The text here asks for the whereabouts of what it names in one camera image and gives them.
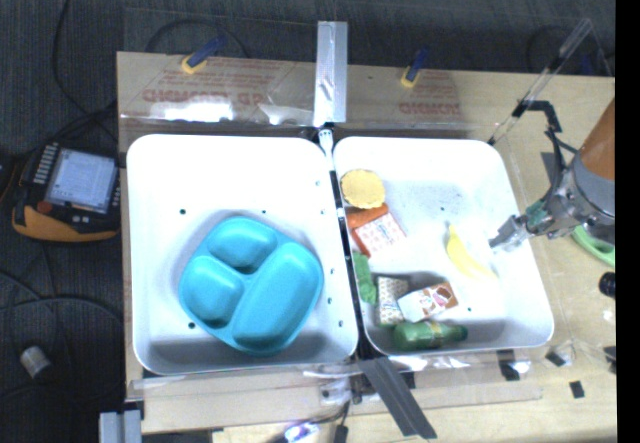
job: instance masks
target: electronic device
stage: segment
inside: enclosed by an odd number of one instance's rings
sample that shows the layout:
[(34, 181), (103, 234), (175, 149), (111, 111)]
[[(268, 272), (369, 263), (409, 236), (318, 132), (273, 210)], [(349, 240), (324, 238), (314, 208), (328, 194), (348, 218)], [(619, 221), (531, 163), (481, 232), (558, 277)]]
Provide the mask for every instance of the electronic device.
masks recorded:
[(111, 238), (120, 229), (119, 180), (115, 158), (47, 143), (24, 162), (13, 196), (13, 228), (55, 242)]

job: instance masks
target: black cable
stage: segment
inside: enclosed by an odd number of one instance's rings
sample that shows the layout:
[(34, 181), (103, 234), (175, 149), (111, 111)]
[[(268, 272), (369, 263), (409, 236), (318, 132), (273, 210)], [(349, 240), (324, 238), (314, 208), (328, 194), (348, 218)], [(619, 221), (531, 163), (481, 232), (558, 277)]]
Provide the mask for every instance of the black cable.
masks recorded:
[(554, 138), (554, 140), (558, 143), (558, 146), (559, 146), (560, 148), (563, 148), (563, 149), (565, 149), (565, 150), (567, 150), (567, 151), (570, 151), (570, 152), (571, 152), (571, 153), (573, 153), (574, 155), (575, 155), (576, 153), (578, 153), (578, 149), (577, 149), (577, 148), (574, 148), (574, 147), (573, 147), (573, 146), (571, 146), (570, 144), (567, 144), (567, 143), (565, 143), (564, 141), (561, 141), (560, 139), (558, 139), (558, 136), (557, 136), (555, 133), (553, 134), (553, 138)]
[(244, 55), (245, 58), (249, 59), (249, 53), (247, 52), (247, 49), (245, 48), (245, 46), (242, 44), (242, 42), (238, 39), (238, 37), (233, 34), (232, 32), (230, 32), (229, 30), (225, 29), (224, 27), (218, 25), (216, 22), (211, 21), (211, 20), (207, 20), (206, 18), (180, 18), (178, 20), (174, 20), (173, 22), (169, 22), (165, 25), (163, 25), (162, 27), (160, 27), (154, 34), (153, 36), (151, 36), (151, 38), (149, 38), (149, 41), (147, 41), (147, 44), (144, 47), (144, 51), (147, 53), (153, 52), (156, 49), (156, 46), (158, 45), (158, 42), (160, 41), (160, 39), (162, 39), (162, 37), (167, 33), (172, 31), (173, 29), (175, 29), (176, 27), (179, 27), (181, 25), (203, 25), (205, 27), (209, 27), (212, 29), (215, 29), (217, 32), (224, 32), (227, 36), (229, 36), (233, 42), (240, 48), (240, 51), (242, 52), (242, 54)]
[[(7, 333), (9, 333), (10, 336), (10, 343), (11, 346), (13, 348), (14, 354), (16, 359), (19, 361), (20, 360), (20, 355), (22, 354), (22, 351), (24, 349), (20, 349), (17, 345), (17, 338), (15, 335), (15, 331), (14, 331), (14, 325), (12, 324), (13, 321), (13, 308), (15, 306), (15, 298), (16, 295), (18, 294), (18, 291), (20, 289), (26, 290), (31, 296), (36, 296), (39, 297), (38, 293), (33, 290), (28, 288), (24, 283), (14, 279), (14, 278), (10, 278), (10, 282), (13, 284), (13, 288), (11, 289), (10, 293), (9, 293), (9, 300), (7, 301), (7, 304), (3, 307), (4, 310), (6, 310), (6, 317), (5, 317), (5, 321), (6, 321), (6, 326), (7, 326)], [(49, 309), (49, 311), (53, 314), (54, 317), (56, 317), (55, 312), (52, 309)], [(55, 346), (55, 341), (58, 337), (58, 325), (56, 324), (56, 332), (53, 336), (53, 344), (52, 344), (52, 349)]]
[[(55, 141), (58, 139), (77, 139), (82, 134), (91, 130), (92, 125), (100, 124), (101, 121), (110, 116), (111, 113), (115, 113), (116, 107), (117, 101), (113, 100), (109, 105), (102, 109), (79, 116), (59, 129), (53, 136), (49, 137), (47, 141)], [(110, 136), (117, 144), (118, 139), (113, 134), (110, 134)]]
[(342, 421), (340, 422), (340, 425), (344, 425), (344, 422), (346, 422), (347, 420), (347, 416), (349, 415), (349, 407), (351, 406), (351, 401), (347, 401), (346, 405), (344, 406), (344, 414), (342, 415)]
[[(47, 268), (50, 271), (50, 264), (49, 264), (48, 256), (46, 255), (46, 253), (45, 253), (45, 261), (47, 262)], [(56, 304), (76, 304), (81, 306), (89, 306), (94, 309), (97, 309), (98, 311), (106, 314), (110, 319), (115, 321), (119, 327), (123, 327), (123, 321), (121, 317), (97, 301), (82, 298), (82, 297), (74, 297), (74, 296), (55, 296), (55, 290), (52, 294), (54, 295), (54, 297), (42, 297), (34, 289), (32, 289), (31, 287), (26, 285), (24, 282), (15, 278), (13, 275), (11, 275), (10, 273), (8, 273), (3, 269), (0, 269), (0, 278), (11, 283), (14, 287), (22, 289), (23, 291), (27, 292), (29, 295), (31, 295), (34, 298), (33, 300), (22, 301), (19, 303), (13, 303), (13, 299), (11, 299), (8, 305), (0, 307), (0, 312), (6, 311), (7, 318), (9, 320), (11, 320), (13, 315), (13, 310), (15, 310), (16, 308), (23, 307), (23, 306), (30, 306), (30, 305), (31, 306), (43, 305), (45, 307), (48, 307), (50, 311), (56, 316), (56, 324), (61, 325), (61, 322), (57, 317), (57, 314), (54, 312), (54, 310), (51, 307)], [(70, 353), (69, 343), (64, 336), (64, 332), (61, 332), (61, 334), (62, 334), (62, 340), (64, 342), (65, 356), (67, 357), (67, 365), (69, 367), (68, 371), (70, 373), (70, 377), (72, 377), (73, 364), (71, 362), (71, 353)], [(102, 393), (99, 393), (96, 395), (85, 395), (85, 396), (74, 395), (73, 398), (79, 405), (85, 405), (86, 407), (86, 404), (110, 397), (111, 395), (113, 395), (114, 392), (116, 392), (116, 390), (121, 389), (123, 387), (123, 384), (124, 384), (123, 381), (118, 380), (111, 387), (109, 387), (107, 390), (105, 390)]]
[[(64, 83), (62, 82), (61, 76), (60, 76), (60, 71), (59, 71), (59, 67), (58, 67), (58, 54), (59, 54), (59, 50), (60, 50), (60, 42), (62, 40), (62, 28), (64, 26), (66, 17), (67, 17), (67, 13), (69, 12), (69, 6), (70, 6), (71, 0), (64, 0), (64, 3), (62, 5), (62, 9), (60, 10), (60, 14), (58, 16), (58, 23), (56, 24), (56, 30), (53, 36), (53, 46), (52, 46), (52, 50), (51, 50), (51, 69), (53, 71), (53, 78), (54, 81), (56, 83), (56, 85), (58, 86), (58, 88), (60, 89), (60, 91), (62, 92), (62, 94), (64, 95), (64, 97), (71, 103), (73, 104), (80, 112), (82, 112), (85, 116), (89, 116), (91, 118), (93, 118), (92, 114), (89, 112), (79, 101), (77, 101), (75, 99), (75, 97), (67, 90), (67, 88), (65, 87)], [(100, 121), (96, 121), (96, 124), (104, 131), (106, 132), (109, 137), (111, 137), (111, 139), (113, 139), (115, 142), (117, 142), (117, 138), (113, 135), (113, 133), (102, 124), (102, 122)]]
[(545, 193), (545, 195), (541, 198), (541, 202), (547, 203), (550, 199), (550, 196), (553, 196), (554, 193), (557, 192), (558, 187), (560, 186), (560, 182), (562, 181), (562, 174), (567, 168), (567, 163), (564, 160), (564, 156), (562, 155), (562, 150), (560, 148), (559, 140), (556, 137), (555, 132), (548, 128), (544, 135), (546, 135), (553, 144), (553, 158), (554, 158), (554, 171), (551, 178), (551, 185), (549, 186), (549, 190)]
[[(55, 286), (55, 282), (53, 281), (53, 269), (51, 267), (51, 259), (49, 257), (49, 253), (47, 252), (47, 248), (45, 246), (45, 244), (43, 242), (40, 242), (40, 249), (42, 250), (42, 256), (44, 257), (44, 263), (46, 266), (46, 270), (47, 270), (47, 282), (48, 282), (48, 286), (49, 286), (49, 292), (51, 297), (55, 297), (57, 292), (56, 292), (56, 286)], [(62, 339), (63, 342), (63, 348), (65, 350), (65, 357), (66, 357), (66, 364), (68, 367), (68, 371), (69, 371), (69, 376), (71, 377), (73, 375), (73, 363), (71, 361), (71, 352), (69, 350), (69, 342), (64, 334), (64, 331), (62, 330), (62, 322), (60, 321), (60, 317), (58, 315), (58, 312), (55, 311), (52, 308), (49, 308), (49, 310), (53, 313), (53, 316), (55, 318), (55, 328), (56, 328), (56, 333), (53, 337), (53, 345), (55, 346), (55, 343), (58, 341), (58, 335), (60, 335), (60, 338)]]
[(67, 427), (66, 427), (66, 440), (71, 443), (73, 441), (73, 422), (76, 417), (76, 413), (78, 411), (79, 403), (69, 395), (67, 391), (62, 388), (58, 388), (56, 386), (50, 384), (28, 384), (23, 386), (18, 386), (13, 388), (12, 390), (4, 392), (0, 395), (0, 407), (3, 404), (8, 403), (15, 397), (21, 397), (27, 393), (35, 392), (38, 395), (38, 398), (42, 398), (43, 395), (50, 395), (51, 398), (59, 405), (60, 400), (66, 402), (68, 406), (67, 410)]
[(347, 414), (349, 412), (349, 405), (351, 404), (351, 399), (347, 400), (347, 402), (345, 402), (342, 406), (340, 406), (340, 409), (334, 413), (331, 414), (329, 416), (323, 417), (323, 418), (311, 418), (309, 420), (307, 420), (308, 423), (316, 423), (316, 424), (324, 424), (324, 423), (332, 423), (335, 422), (336, 420), (344, 420), (347, 418)]

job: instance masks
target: small screen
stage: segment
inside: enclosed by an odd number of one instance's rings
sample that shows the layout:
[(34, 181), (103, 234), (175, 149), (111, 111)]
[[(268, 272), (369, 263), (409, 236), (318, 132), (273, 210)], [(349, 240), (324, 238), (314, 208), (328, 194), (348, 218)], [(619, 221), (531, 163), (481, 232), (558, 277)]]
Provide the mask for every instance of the small screen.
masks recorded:
[(106, 214), (116, 175), (114, 159), (62, 148), (45, 200)]

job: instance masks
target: blue divided plate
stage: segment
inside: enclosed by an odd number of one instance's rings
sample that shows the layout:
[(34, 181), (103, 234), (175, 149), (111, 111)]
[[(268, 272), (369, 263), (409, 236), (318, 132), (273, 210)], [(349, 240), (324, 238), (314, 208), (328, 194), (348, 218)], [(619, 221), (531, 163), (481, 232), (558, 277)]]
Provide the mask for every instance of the blue divided plate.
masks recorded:
[(318, 259), (248, 217), (216, 225), (180, 279), (182, 308), (213, 336), (253, 356), (271, 356), (298, 336), (322, 290)]

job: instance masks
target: yellow banana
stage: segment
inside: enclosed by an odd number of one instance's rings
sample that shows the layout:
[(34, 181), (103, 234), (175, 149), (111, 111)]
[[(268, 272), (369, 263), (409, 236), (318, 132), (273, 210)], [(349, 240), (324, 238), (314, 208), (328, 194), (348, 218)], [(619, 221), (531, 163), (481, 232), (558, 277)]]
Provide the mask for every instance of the yellow banana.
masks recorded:
[(473, 279), (490, 279), (497, 280), (496, 273), (488, 267), (485, 267), (473, 258), (467, 248), (464, 246), (462, 239), (456, 232), (453, 224), (449, 225), (449, 240), (447, 242), (447, 254), (460, 272)]

